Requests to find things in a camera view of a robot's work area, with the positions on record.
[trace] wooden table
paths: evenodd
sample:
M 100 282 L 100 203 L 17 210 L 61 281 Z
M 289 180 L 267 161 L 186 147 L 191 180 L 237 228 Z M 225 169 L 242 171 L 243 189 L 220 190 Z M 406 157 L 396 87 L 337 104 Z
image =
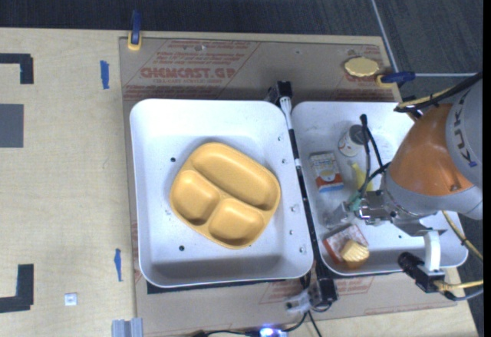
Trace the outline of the wooden table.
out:
M 15 295 L 19 264 L 35 268 L 34 305 L 0 313 L 0 335 L 99 337 L 114 319 L 137 315 L 132 260 L 123 257 L 123 281 L 114 265 L 115 249 L 131 253 L 117 45 L 126 35 L 0 29 L 0 53 L 28 53 L 35 66 L 34 84 L 20 84 L 19 66 L 0 64 L 0 104 L 24 105 L 23 147 L 0 147 L 0 297 Z M 109 64 L 108 89 L 100 61 Z M 71 292 L 76 306 L 65 305 Z M 477 335 L 466 302 L 318 325 L 331 337 Z M 315 334 L 306 324 L 291 335 Z

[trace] small box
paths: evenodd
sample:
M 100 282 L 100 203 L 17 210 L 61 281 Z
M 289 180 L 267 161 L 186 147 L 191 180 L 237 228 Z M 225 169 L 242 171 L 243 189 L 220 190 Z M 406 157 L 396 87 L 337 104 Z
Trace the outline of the small box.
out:
M 308 157 L 314 171 L 315 184 L 319 192 L 340 190 L 343 188 L 343 178 L 339 172 L 338 163 L 331 151 L 313 153 Z

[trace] orange plate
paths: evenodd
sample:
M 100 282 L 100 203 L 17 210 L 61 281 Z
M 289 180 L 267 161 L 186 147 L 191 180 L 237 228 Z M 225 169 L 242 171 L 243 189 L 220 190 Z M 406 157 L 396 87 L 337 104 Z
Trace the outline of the orange plate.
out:
M 281 197 L 276 177 L 221 143 L 194 150 L 170 189 L 173 212 L 196 232 L 230 249 L 250 246 L 264 231 Z

